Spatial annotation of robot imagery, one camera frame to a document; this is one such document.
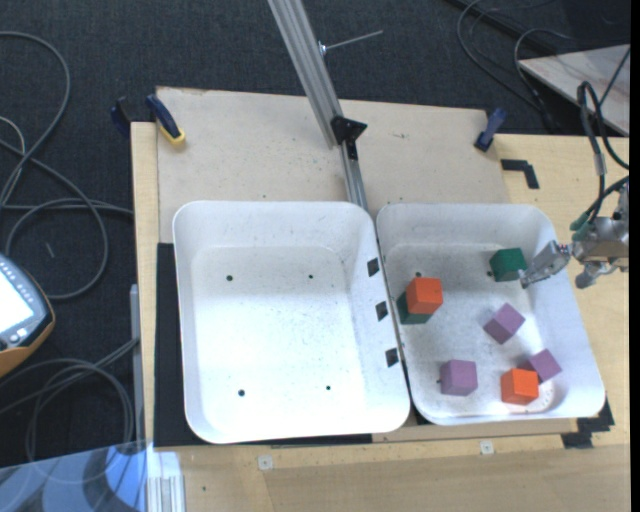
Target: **white plastic bin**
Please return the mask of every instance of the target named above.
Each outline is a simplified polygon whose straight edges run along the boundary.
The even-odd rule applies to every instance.
[[[235,443],[404,423],[409,393],[388,363],[397,337],[361,208],[197,201],[176,213],[173,234],[195,434]]]
[[[566,270],[527,289],[487,274],[497,250],[519,247],[530,262],[557,239],[540,210],[514,204],[392,204],[379,212],[376,224],[394,308],[416,273],[442,281],[444,304],[426,324],[398,322],[420,414],[436,424],[456,425],[600,411],[604,386]],[[482,326],[505,302],[526,320],[500,345]],[[502,402],[500,376],[545,348],[563,371],[541,384],[539,398],[529,405]],[[476,362],[478,389],[471,395],[440,392],[439,368],[450,359]]]

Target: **wooden block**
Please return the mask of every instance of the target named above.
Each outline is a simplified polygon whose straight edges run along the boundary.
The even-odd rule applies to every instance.
[[[406,294],[411,314],[433,315],[442,306],[442,283],[436,277],[414,277]]]
[[[493,277],[497,282],[516,281],[520,270],[527,269],[527,263],[519,247],[500,249],[489,260]]]
[[[418,315],[410,313],[407,306],[407,294],[404,292],[396,301],[398,306],[398,316],[400,317],[400,323],[404,325],[415,325],[427,323],[431,315]]]
[[[500,377],[500,388],[503,402],[527,405],[538,398],[538,374],[531,370],[512,368]]]
[[[562,371],[562,368],[560,368],[560,365],[556,361],[555,357],[553,357],[553,354],[551,354],[549,349],[546,348],[531,356],[518,368],[536,372],[540,382],[545,382]]]
[[[509,303],[505,303],[483,329],[498,343],[505,343],[513,337],[524,323],[524,317]]]
[[[440,367],[440,391],[445,395],[468,396],[478,389],[476,363],[451,359]]]

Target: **orange device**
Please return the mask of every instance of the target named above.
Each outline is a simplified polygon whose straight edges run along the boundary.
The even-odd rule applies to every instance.
[[[35,352],[55,321],[36,282],[0,253],[0,377]]]

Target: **dark floor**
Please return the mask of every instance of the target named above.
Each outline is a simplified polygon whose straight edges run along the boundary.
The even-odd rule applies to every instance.
[[[462,25],[466,44],[498,81],[463,51],[456,26],[464,5],[461,0],[306,2],[324,44],[384,31],[329,53],[327,64],[340,98],[487,113],[502,107],[508,117],[501,131],[548,133],[514,71],[513,36],[483,22],[473,25],[473,17]],[[583,38],[576,43],[533,34],[533,48],[523,47],[525,57],[630,41],[630,0],[487,0],[477,8],[491,14],[482,21],[499,20],[517,33],[546,28]],[[132,117],[146,120],[144,98],[158,85],[303,94],[267,0],[0,0],[0,116],[22,129],[27,147],[56,115],[64,75],[43,46],[8,32],[25,32],[54,45],[71,73],[66,112],[36,158],[87,196],[127,208],[132,208],[129,146],[109,115],[118,98],[126,96]],[[555,133],[581,134],[577,108],[534,85],[554,120]],[[18,145],[16,134],[1,121],[0,138]],[[0,183],[17,161],[0,148]],[[11,203],[39,204],[69,195],[69,190],[29,165]],[[0,248],[6,248],[17,220],[15,212],[0,213]],[[54,302],[56,329],[25,366],[57,357],[97,361],[130,338],[129,290],[136,282],[132,222],[126,216],[106,214],[105,223],[110,239],[105,275],[82,297]],[[11,256],[47,293],[56,295],[92,278],[102,258],[101,244],[88,214],[47,212],[23,226],[13,240]],[[124,358],[110,371],[131,393],[130,359]],[[0,411],[40,389],[50,375],[52,370],[39,370],[5,387],[6,379],[0,379]],[[26,460],[25,429],[32,412],[29,401],[0,413],[0,466]],[[36,456],[52,457],[122,440],[117,395],[105,381],[93,377],[43,410]]]

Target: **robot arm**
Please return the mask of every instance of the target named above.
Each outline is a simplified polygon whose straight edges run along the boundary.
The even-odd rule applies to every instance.
[[[596,217],[593,221],[583,219],[577,225],[573,243],[549,242],[533,257],[527,270],[521,272],[523,288],[560,272],[573,256],[584,266],[576,277],[576,286],[586,288],[595,284],[601,275],[611,274],[617,269],[629,271],[629,181],[618,189],[620,198],[611,217]]]

